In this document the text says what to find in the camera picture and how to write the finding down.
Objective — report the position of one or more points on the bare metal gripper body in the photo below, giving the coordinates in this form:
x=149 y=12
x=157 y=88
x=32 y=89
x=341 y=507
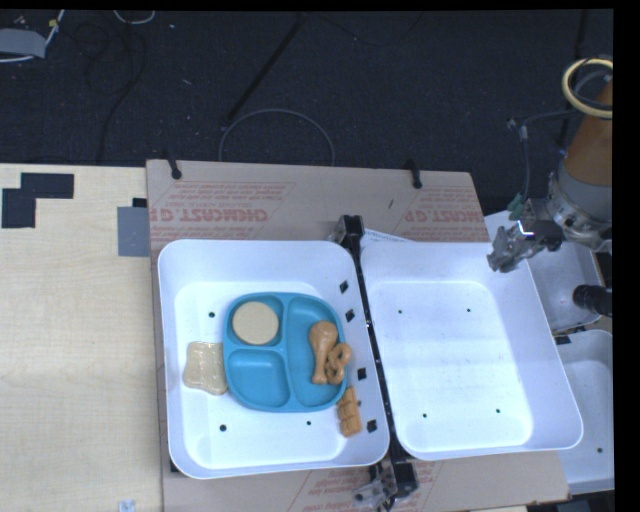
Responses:
x=547 y=230

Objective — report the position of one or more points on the thin black rod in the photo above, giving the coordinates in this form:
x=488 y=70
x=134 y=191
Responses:
x=374 y=345

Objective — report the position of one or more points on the beige round biscuit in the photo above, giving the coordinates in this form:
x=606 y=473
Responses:
x=255 y=322

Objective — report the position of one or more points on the blue divided plate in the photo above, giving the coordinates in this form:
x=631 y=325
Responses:
x=260 y=375

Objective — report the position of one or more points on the brown cardboard board, red print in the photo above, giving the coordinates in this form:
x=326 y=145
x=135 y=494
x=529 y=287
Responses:
x=300 y=205

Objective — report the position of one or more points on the brown ridged pastry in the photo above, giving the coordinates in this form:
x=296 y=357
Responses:
x=350 y=412

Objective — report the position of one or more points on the tan chicken drumstick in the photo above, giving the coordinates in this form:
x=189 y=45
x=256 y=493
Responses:
x=321 y=345

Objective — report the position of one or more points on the tan pretzel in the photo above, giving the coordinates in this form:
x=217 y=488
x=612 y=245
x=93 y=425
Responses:
x=341 y=360

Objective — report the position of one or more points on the beige bread slice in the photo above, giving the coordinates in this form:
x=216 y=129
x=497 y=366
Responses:
x=204 y=369

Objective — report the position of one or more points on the black cylinder on white bracket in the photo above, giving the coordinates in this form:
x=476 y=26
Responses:
x=592 y=299

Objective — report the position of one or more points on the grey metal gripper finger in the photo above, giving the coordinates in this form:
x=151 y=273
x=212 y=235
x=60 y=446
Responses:
x=501 y=247
x=520 y=255

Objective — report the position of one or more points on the white plastic tray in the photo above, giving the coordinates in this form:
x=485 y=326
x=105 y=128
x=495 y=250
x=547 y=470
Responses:
x=265 y=445
x=450 y=360

